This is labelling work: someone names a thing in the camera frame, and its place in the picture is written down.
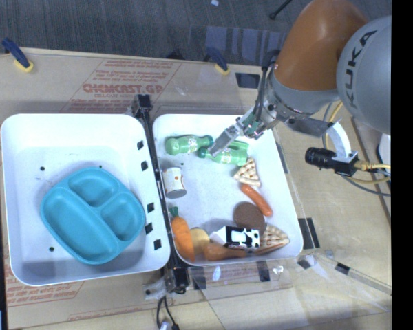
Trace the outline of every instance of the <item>blue divided plate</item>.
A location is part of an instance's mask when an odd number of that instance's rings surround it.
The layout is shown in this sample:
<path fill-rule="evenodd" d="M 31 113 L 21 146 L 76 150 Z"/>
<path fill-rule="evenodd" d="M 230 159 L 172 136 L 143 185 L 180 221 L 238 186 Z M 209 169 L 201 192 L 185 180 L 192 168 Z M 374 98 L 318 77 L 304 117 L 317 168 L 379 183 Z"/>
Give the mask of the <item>blue divided plate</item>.
<path fill-rule="evenodd" d="M 41 218 L 72 256 L 93 265 L 117 257 L 145 225 L 135 195 L 111 173 L 94 167 L 52 187 L 41 202 Z"/>

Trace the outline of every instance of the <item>brown round patty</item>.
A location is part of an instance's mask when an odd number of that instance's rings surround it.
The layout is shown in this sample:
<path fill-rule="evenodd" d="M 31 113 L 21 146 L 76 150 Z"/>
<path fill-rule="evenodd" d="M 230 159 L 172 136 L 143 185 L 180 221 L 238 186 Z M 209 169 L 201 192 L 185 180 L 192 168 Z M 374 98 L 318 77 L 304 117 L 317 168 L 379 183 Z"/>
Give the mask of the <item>brown round patty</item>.
<path fill-rule="evenodd" d="M 248 201 L 239 203 L 233 213 L 234 222 L 239 228 L 254 228 L 259 230 L 260 236 L 266 228 L 266 222 L 260 209 Z"/>

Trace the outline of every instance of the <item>toy bottle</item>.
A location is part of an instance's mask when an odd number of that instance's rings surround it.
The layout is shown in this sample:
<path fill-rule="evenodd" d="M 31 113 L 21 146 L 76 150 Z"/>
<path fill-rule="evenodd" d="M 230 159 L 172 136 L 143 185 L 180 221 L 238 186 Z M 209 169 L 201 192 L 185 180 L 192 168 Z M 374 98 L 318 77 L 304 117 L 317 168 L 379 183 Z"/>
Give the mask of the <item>toy bottle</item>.
<path fill-rule="evenodd" d="M 234 164 L 237 166 L 245 165 L 248 160 L 248 150 L 249 144 L 240 141 L 232 142 L 227 149 L 219 153 L 216 157 L 213 157 L 207 148 L 201 148 L 198 151 L 198 156 L 202 159 L 209 158 L 214 162 L 220 164 Z"/>
<path fill-rule="evenodd" d="M 196 135 L 184 135 L 182 137 L 170 137 L 165 141 L 165 150 L 170 155 L 192 153 L 199 148 L 211 146 L 214 143 L 210 135 L 198 137 Z"/>

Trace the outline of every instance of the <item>yellow clamp tip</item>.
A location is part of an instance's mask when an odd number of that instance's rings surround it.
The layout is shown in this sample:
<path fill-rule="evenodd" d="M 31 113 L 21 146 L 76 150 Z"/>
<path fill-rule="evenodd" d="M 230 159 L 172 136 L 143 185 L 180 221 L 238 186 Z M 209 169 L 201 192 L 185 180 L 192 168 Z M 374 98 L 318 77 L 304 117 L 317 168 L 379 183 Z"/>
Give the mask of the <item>yellow clamp tip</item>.
<path fill-rule="evenodd" d="M 29 61 L 29 66 L 24 67 L 21 63 L 19 63 L 17 60 L 14 60 L 14 65 L 16 65 L 21 71 L 29 73 L 32 71 L 34 68 L 34 63 L 32 61 Z"/>
<path fill-rule="evenodd" d="M 228 74 L 229 74 L 229 72 L 230 72 L 230 69 L 229 69 L 229 67 L 228 67 L 228 69 L 225 71 L 224 69 L 222 69 L 220 66 L 219 66 L 219 64 L 215 64 L 214 65 L 214 68 L 216 69 L 216 70 L 218 70 L 222 75 L 224 75 L 224 76 L 228 76 Z"/>

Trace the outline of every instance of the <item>pie slice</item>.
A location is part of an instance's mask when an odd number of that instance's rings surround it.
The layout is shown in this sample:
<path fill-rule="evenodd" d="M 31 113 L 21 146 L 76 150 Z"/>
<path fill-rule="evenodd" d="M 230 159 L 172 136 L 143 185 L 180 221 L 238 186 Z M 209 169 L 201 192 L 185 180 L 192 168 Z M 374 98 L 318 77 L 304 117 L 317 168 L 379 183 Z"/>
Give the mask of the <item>pie slice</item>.
<path fill-rule="evenodd" d="M 267 223 L 266 229 L 260 238 L 260 247 L 257 248 L 254 254 L 260 255 L 278 250 L 289 242 L 288 235 L 283 230 Z"/>
<path fill-rule="evenodd" d="M 240 167 L 239 171 L 236 172 L 233 177 L 242 184 L 248 184 L 256 187 L 260 187 L 262 185 L 255 168 L 254 159 L 252 157 L 248 158 L 246 163 Z"/>

